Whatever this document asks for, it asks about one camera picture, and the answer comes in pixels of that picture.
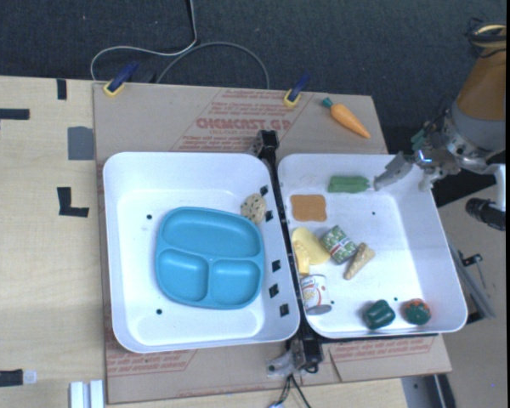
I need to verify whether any green labelled can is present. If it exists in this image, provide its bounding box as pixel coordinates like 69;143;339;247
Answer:
320;224;359;266

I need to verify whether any orange carrot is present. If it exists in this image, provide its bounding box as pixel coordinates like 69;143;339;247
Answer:
320;96;372;140

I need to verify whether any yellow banana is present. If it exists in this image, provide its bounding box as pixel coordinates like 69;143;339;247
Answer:
291;226;331;277

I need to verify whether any green pea pod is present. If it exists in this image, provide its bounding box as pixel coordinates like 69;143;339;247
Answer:
326;174;371;195

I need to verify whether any thin black rod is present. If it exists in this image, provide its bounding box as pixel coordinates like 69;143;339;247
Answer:
269;142;309;344

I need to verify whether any blue divided plate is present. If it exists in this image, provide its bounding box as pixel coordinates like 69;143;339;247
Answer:
154;206;265;311

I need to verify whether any tan cone-shaped bread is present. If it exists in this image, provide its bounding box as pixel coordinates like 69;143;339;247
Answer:
343;241;377;281

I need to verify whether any orange and green round vegetable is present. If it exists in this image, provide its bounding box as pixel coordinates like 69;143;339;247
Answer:
399;297;433;326

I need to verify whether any orange-brown square toast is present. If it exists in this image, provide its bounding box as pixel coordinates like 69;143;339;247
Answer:
289;193;327;224

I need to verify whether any beige speckled biscuit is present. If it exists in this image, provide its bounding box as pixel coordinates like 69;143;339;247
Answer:
240;193;268;224

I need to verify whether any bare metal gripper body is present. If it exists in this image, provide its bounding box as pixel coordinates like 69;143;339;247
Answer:
413;130;501;179

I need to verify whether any brown cardboard board red print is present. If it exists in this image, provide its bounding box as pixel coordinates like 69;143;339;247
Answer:
91;81;454;405

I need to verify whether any dark green pepper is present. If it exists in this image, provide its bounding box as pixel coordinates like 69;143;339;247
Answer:
361;298;397;331

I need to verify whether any white labelled can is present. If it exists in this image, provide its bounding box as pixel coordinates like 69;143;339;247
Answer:
299;273;333;316

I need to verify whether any white plastic tray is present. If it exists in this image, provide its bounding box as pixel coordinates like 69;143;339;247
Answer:
276;152;469;340
102;150;302;354

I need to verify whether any black block with thin wires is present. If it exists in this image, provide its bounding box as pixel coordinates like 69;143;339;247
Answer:
254;128;281;162
294;334;325;366

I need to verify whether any black cylinder on white bracket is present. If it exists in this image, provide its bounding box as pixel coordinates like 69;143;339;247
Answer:
464;162;507;232

